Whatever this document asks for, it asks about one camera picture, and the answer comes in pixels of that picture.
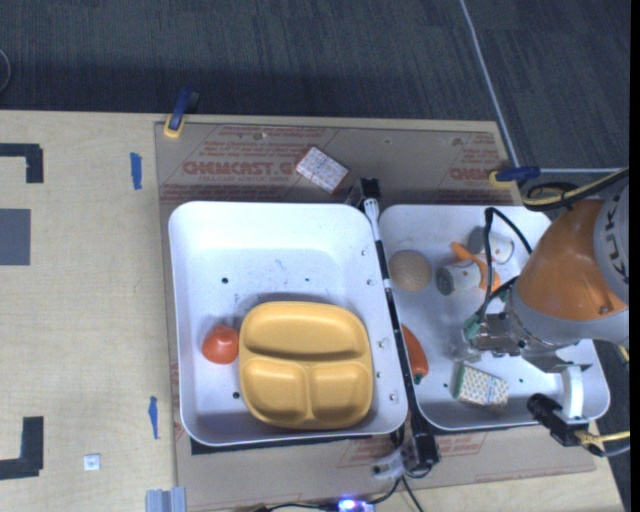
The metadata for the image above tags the white can with grey end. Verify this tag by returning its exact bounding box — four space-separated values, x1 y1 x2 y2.
467 227 516 266

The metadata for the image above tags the orange carrot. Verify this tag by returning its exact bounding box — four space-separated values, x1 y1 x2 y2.
400 324 430 386

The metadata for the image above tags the black cylinder on white bracket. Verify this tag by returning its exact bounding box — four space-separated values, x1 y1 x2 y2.
526 363 591 448

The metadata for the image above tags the orange curved toy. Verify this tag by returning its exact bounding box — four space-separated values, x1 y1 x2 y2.
449 241 502 294

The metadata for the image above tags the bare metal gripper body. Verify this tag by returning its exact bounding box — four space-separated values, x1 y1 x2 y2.
472 312 528 358

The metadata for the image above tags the orange rounded toy fruit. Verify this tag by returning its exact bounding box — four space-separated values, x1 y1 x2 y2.
201 324 241 366

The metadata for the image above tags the tan round bread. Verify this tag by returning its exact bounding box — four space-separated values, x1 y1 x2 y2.
388 249 433 293

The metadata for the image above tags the white plastic tray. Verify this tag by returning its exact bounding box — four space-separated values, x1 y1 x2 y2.
378 203 612 432
167 200 409 447

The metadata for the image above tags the white can with orange dots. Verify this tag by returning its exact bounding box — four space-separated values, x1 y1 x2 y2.
435 262 484 297

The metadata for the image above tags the white red patterned carton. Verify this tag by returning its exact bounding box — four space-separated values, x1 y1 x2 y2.
294 145 350 196

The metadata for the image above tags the brown cardboard board red print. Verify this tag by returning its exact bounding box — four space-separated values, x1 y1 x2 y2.
153 119 597 502

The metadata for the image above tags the yellow divided plate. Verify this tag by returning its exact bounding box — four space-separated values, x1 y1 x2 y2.
238 300 377 431

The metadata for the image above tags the yellow patterned carton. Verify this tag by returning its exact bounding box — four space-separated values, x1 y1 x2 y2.
452 363 511 408

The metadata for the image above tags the black block with thin wires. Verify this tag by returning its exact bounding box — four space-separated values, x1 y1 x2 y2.
348 177 383 207
407 432 442 470

